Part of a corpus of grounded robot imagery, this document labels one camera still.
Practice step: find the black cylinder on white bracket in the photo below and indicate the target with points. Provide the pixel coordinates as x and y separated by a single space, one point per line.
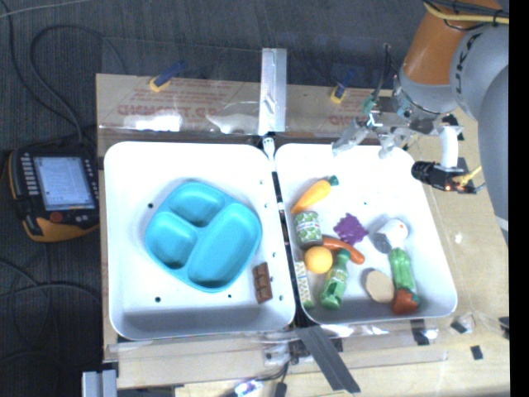
432 173

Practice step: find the white and grey can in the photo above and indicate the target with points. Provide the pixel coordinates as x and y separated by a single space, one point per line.
392 232

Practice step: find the orange red toy food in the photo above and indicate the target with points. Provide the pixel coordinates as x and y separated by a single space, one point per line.
405 302

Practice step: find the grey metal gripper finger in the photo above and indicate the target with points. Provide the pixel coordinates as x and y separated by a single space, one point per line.
390 145
349 139

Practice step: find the purple grapes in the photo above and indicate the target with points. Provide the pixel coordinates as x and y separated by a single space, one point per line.
349 229

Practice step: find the white and green carton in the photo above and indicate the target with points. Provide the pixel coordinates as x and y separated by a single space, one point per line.
303 285

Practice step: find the green plastic bottle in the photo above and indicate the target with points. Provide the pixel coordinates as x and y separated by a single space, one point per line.
335 281

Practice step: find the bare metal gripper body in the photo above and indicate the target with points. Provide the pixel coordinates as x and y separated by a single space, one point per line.
390 116

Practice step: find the yellow round fruit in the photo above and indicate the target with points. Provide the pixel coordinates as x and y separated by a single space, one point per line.
318 259

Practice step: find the beige round biscuit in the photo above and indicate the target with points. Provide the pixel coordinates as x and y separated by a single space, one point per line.
380 286

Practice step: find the green labelled can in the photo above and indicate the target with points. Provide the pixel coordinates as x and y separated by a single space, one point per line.
308 231

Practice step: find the green ribbed vegetable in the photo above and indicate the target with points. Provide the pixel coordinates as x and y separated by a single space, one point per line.
401 270

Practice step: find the blue divided plate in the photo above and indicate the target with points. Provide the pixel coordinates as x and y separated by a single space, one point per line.
215 246

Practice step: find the brown cardboard board red print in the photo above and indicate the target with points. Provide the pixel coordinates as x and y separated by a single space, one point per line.
475 263

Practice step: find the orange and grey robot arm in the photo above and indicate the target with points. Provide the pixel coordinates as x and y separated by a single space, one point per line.
479 77

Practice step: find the brown chocolate bar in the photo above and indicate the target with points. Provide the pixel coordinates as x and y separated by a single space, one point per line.
262 283

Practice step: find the orange sausage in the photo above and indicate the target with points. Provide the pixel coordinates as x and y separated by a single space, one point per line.
353 251

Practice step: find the orange carrot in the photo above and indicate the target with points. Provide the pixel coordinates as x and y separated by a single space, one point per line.
312 193

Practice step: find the white plastic tray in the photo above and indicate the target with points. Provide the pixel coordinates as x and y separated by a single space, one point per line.
132 263
372 180

